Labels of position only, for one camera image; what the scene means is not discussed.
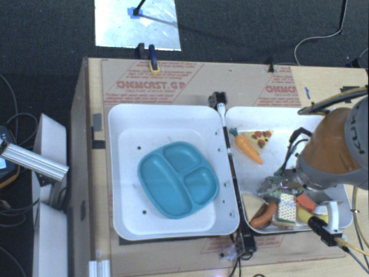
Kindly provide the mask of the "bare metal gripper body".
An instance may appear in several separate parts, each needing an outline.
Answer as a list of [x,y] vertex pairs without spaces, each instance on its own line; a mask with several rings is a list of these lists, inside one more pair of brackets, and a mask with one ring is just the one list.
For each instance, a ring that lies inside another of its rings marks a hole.
[[260,197],[280,197],[282,193],[291,195],[303,193],[303,186],[295,174],[291,169],[284,172],[277,170],[272,176],[264,179],[258,189],[258,195]]

